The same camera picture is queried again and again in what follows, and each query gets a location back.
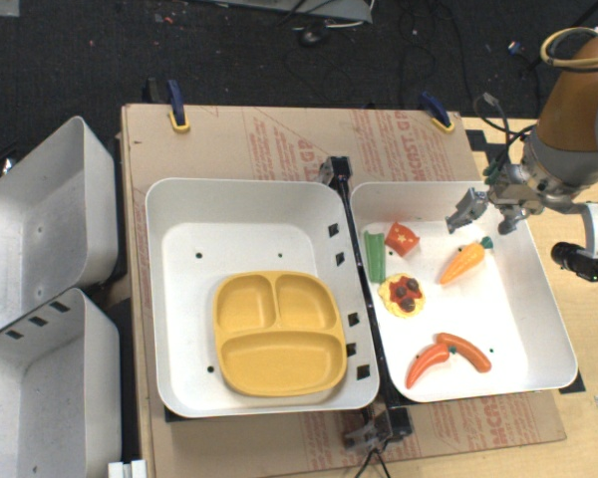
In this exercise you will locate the white plastic tray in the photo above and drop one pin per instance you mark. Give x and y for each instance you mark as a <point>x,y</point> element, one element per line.
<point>45,396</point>
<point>239,232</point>
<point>45,217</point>
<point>473,316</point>

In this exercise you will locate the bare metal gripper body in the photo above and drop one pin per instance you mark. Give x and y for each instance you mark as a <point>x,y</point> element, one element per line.
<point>519,191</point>

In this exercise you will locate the black cylinder on white bracket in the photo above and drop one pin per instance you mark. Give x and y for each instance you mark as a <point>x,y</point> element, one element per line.
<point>578,259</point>

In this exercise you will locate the yellow spaghetti with meatballs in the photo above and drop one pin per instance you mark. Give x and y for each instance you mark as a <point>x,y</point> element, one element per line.
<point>401,297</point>

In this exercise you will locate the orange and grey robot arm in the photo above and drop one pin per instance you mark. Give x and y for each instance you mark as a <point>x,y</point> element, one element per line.
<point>573,112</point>

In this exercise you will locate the thin black rod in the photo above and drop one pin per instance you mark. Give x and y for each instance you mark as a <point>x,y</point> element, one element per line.
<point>366,287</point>

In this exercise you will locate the green celery stick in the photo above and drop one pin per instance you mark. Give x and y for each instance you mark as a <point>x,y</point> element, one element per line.
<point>375,257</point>

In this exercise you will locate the yellow divided plate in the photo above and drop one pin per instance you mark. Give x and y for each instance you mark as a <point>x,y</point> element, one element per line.
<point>279,336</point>

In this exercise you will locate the orange sausage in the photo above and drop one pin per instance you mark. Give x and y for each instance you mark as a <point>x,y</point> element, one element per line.
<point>468,351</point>

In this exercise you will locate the orange carrot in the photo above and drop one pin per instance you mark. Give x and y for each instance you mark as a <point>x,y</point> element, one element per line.
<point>462,262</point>

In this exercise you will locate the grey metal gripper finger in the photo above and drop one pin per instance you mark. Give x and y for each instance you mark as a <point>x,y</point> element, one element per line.
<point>466,212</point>
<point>510,222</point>

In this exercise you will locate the brown cardboard board red print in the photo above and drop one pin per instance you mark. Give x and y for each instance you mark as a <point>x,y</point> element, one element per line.
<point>259,142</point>

